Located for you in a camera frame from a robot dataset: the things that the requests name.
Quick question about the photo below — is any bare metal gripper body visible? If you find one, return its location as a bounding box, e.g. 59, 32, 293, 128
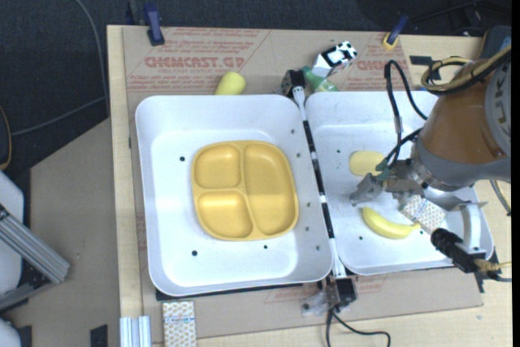
379, 159, 435, 198

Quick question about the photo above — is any pale yellow rounded slab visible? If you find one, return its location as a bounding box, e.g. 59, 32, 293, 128
348, 150, 387, 177

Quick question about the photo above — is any orange and white patterned packet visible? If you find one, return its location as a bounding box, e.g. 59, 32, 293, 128
162, 300, 198, 347
399, 194, 447, 235

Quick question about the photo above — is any yellow banana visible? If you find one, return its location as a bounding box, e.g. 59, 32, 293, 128
361, 206, 423, 241

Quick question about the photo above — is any thin black and white rod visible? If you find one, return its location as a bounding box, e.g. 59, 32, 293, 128
292, 86, 345, 278

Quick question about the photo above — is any white plastic tray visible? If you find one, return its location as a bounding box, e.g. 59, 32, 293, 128
134, 93, 335, 297
304, 89, 495, 276

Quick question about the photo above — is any green plastic bottle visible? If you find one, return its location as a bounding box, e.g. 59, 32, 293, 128
301, 65, 340, 93

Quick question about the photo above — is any yellow divided plate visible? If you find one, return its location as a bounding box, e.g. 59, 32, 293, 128
190, 140, 300, 242

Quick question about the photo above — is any black and white carton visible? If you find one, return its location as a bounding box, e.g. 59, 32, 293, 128
311, 40, 359, 79

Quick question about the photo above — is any yellow rounded toy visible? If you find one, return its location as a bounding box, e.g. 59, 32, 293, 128
214, 71, 247, 97

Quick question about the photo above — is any brown cardboard board red print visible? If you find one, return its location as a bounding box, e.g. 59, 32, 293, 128
121, 26, 485, 340

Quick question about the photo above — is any black cylinder on white bracket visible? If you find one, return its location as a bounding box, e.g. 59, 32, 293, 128
423, 188, 489, 274

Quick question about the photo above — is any black block with thin wires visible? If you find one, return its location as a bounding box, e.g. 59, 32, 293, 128
279, 69, 307, 98
323, 275, 359, 313

